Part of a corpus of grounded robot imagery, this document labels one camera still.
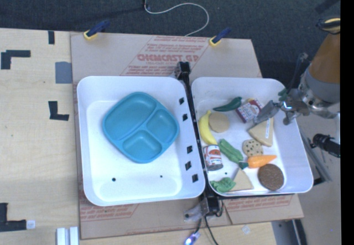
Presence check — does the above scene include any red and white can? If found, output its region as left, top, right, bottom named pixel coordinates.
left=202, top=144, right=224, bottom=172

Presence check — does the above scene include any tan round biscuit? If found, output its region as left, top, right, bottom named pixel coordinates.
left=207, top=111, right=231, bottom=134

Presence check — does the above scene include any thin black rod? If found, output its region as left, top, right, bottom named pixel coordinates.
left=182, top=72, right=213, bottom=197

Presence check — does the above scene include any blue divided plate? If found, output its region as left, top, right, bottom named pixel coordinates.
left=102, top=91, right=181, bottom=164

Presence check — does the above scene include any yellow banana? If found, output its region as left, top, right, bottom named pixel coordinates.
left=197, top=110, right=218, bottom=146

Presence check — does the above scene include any chocolate chip cookie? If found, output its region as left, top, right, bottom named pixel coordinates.
left=242, top=139, right=264, bottom=158

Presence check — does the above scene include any tan triangular bread slice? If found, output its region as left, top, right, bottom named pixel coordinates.
left=227, top=167, right=255, bottom=192

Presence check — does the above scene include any red and white carton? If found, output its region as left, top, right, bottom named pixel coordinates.
left=235, top=97, right=264, bottom=124

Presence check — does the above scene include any black cylinder on white bracket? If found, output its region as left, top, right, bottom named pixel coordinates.
left=311, top=111, right=341, bottom=159

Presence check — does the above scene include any pale yellow cheese wedge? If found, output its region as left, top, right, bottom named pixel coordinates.
left=247, top=117, right=275, bottom=148

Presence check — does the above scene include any white plastic tray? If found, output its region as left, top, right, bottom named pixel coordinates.
left=190, top=76, right=314, bottom=197
left=76, top=75, right=206, bottom=207

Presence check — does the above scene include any orange carrot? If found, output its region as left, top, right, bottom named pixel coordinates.
left=238, top=154, right=278, bottom=170

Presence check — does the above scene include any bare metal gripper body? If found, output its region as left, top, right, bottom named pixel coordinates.
left=278, top=87, right=341, bottom=119

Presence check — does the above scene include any green chili pepper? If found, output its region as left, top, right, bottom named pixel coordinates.
left=212, top=96, right=243, bottom=113

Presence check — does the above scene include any green pea pod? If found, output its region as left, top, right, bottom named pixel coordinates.
left=218, top=138, right=244, bottom=164

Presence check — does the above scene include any brown cardboard board red print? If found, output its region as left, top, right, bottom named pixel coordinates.
left=70, top=32, right=305, bottom=241

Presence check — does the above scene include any black block with thin wires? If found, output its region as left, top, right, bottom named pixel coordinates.
left=175, top=61, right=192, bottom=81
left=199, top=195, right=222, bottom=217

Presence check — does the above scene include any green lettuce leaf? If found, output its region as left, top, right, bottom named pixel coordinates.
left=210, top=177, right=237, bottom=194

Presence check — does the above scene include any brown round patty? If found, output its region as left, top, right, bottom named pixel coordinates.
left=257, top=163, right=285, bottom=192

